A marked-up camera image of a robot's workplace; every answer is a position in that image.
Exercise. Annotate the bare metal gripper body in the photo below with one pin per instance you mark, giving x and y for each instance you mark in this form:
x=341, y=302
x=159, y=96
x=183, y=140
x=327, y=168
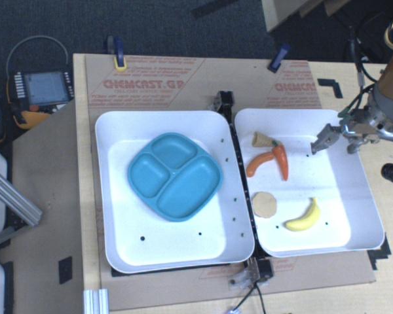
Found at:
x=360, y=128

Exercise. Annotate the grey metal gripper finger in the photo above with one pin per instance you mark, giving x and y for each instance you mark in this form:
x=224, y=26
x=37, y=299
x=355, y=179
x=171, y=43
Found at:
x=325, y=139
x=354, y=146

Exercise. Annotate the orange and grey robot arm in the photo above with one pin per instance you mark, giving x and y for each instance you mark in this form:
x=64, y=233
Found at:
x=391, y=78

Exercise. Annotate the orange carrot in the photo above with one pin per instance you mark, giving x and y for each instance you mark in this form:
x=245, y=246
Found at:
x=281, y=159

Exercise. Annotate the white plastic tray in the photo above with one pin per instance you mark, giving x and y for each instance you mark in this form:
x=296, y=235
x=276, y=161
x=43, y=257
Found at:
x=340, y=208
x=170, y=247

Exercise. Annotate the beige ice cream cone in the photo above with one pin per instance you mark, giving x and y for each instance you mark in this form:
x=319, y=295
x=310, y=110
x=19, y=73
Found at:
x=260, y=139

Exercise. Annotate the orange sausage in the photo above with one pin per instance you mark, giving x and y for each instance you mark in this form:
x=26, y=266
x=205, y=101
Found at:
x=258, y=163

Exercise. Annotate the yellow banana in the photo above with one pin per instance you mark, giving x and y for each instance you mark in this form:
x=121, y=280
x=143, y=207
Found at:
x=306, y=219

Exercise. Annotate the beige biscuit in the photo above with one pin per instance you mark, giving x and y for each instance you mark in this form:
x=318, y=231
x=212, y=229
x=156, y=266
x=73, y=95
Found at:
x=264, y=204

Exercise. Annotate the thin black and white rod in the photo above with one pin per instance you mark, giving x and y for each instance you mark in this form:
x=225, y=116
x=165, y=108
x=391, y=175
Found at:
x=244, y=188

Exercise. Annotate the brown cardboard board red print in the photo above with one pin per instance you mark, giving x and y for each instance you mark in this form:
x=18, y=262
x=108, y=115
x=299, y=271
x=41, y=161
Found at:
x=196, y=77

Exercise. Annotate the blue divided plate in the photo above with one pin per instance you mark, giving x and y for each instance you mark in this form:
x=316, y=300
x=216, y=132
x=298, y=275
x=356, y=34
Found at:
x=183, y=191

